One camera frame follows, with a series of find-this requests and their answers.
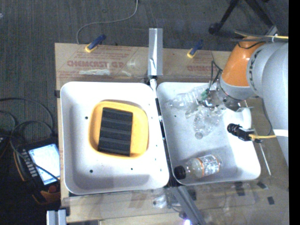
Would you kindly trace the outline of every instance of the tablet screen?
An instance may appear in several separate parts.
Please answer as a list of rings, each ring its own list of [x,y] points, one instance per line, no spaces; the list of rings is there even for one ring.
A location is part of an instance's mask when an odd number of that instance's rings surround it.
[[[53,174],[55,177],[60,177],[60,155],[54,143],[47,146],[31,149],[28,152],[32,161],[35,164],[44,168],[45,170]],[[40,168],[37,168],[37,170],[44,185],[56,181],[56,179],[53,176],[51,176],[44,170]]]

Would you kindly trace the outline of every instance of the yellow tray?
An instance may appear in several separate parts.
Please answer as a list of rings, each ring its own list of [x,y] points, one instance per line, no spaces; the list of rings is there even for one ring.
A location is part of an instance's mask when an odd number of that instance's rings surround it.
[[[142,155],[148,146],[149,127],[146,113],[139,107],[129,105],[122,102],[102,101],[94,107],[89,125],[89,142],[92,148],[98,151],[98,142],[100,137],[100,127],[102,119],[103,108],[112,108],[126,112],[132,112],[132,130],[130,142],[130,156],[111,154],[100,152],[107,156],[114,156],[120,158],[135,158]]]

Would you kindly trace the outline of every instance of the black cable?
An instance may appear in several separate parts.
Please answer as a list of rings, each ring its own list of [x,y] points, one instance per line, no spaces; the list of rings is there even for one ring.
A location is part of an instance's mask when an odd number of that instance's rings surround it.
[[[260,43],[265,43],[265,42],[257,42],[257,43],[254,43],[253,45],[249,46],[249,47],[242,47],[242,46],[240,45],[240,43],[238,42],[238,46],[239,46],[240,48],[243,48],[243,49],[250,49],[250,48],[252,48],[252,47],[254,47],[254,46],[256,46],[256,45],[258,45],[258,44],[260,44]]]
[[[42,103],[36,101],[36,100],[33,100],[33,99],[29,99],[29,98],[24,98],[24,97],[5,97],[5,98],[0,98],[0,102],[5,102],[5,101],[9,101],[9,100],[22,100],[22,101],[28,101],[28,102],[31,102],[31,103],[35,103],[35,104],[38,104],[39,106],[41,106],[49,115],[50,117],[50,120],[51,120],[51,130],[54,129],[54,122],[53,122],[53,117],[52,117],[52,114],[51,112],[49,111],[49,109],[44,106]]]
[[[213,80],[213,66],[216,66],[216,68],[218,69],[217,75],[215,76],[214,80]],[[210,84],[209,84],[209,88],[208,91],[211,89],[211,86],[213,83],[215,83],[219,77],[219,75],[221,74],[223,70],[215,63],[214,60],[211,61],[211,74],[210,74]]]
[[[171,208],[172,208],[175,212],[182,212],[181,206],[173,206],[173,205],[171,204]]]
[[[212,86],[213,74],[214,74],[214,64],[213,64],[213,61],[211,61],[210,84],[209,84],[208,89],[207,89],[208,91],[210,90],[210,88]]]
[[[31,121],[22,122],[22,123],[18,124],[17,126],[15,126],[14,129],[12,130],[12,132],[11,132],[11,135],[13,136],[14,132],[16,132],[20,127],[28,125],[30,123],[40,123],[40,124],[43,124],[43,125],[45,125],[49,129],[49,131],[51,133],[50,135],[54,134],[53,130],[51,129],[51,127],[47,123],[45,123],[43,121],[39,121],[39,120],[31,120]]]
[[[263,99],[262,99],[262,110],[263,110],[264,116],[266,117],[266,119],[267,119],[267,121],[268,121],[268,123],[269,123],[269,125],[270,125],[270,129],[269,129],[269,132],[268,132],[268,134],[267,134],[267,136],[269,136],[269,135],[271,134],[272,130],[273,130],[273,126],[272,126],[271,121],[270,121],[270,119],[269,119],[269,117],[268,117],[268,115],[267,115],[267,111],[266,111],[266,107],[265,107],[265,105],[264,105]]]
[[[0,187],[4,184],[5,182],[5,178],[8,177],[9,174],[9,170],[10,170],[10,160],[11,160],[11,154],[6,152],[8,149],[8,146],[6,145],[5,150],[3,151],[3,154],[1,154],[1,159],[5,159],[6,161],[6,167],[2,173],[2,175],[0,176]]]
[[[13,128],[17,125],[16,118],[10,112],[0,110],[0,113],[8,115],[12,119],[13,124],[14,124]]]
[[[25,158],[14,146],[12,139],[16,139],[18,140],[16,137],[14,136],[10,136],[10,135],[4,135],[4,134],[0,134],[1,136],[5,136],[5,137],[9,137],[9,143],[11,148],[13,149],[13,151],[19,156],[21,157],[25,162],[29,162],[32,165],[34,165],[35,167],[43,170],[44,172],[46,172],[47,174],[49,174],[51,177],[53,177],[54,179],[56,179],[57,181],[59,181],[60,179],[58,177],[56,177],[55,175],[53,175],[51,172],[47,171],[46,169],[42,168],[41,166],[37,165],[35,162],[31,161],[29,158]]]
[[[231,42],[261,42],[261,43],[268,43],[268,42],[288,42],[288,38],[280,37],[280,36],[269,36],[269,37],[258,37],[258,38],[232,38]]]

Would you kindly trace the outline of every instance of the bottle cap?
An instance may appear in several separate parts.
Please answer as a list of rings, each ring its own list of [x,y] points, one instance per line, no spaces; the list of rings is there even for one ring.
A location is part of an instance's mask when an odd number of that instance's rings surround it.
[[[186,178],[186,171],[183,166],[177,166],[174,168],[174,175],[178,180]]]

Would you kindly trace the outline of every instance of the bottle label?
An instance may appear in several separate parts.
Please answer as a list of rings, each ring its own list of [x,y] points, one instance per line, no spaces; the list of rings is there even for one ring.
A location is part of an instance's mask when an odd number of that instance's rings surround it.
[[[197,158],[202,166],[202,176],[208,176],[220,171],[220,162],[214,155]]]

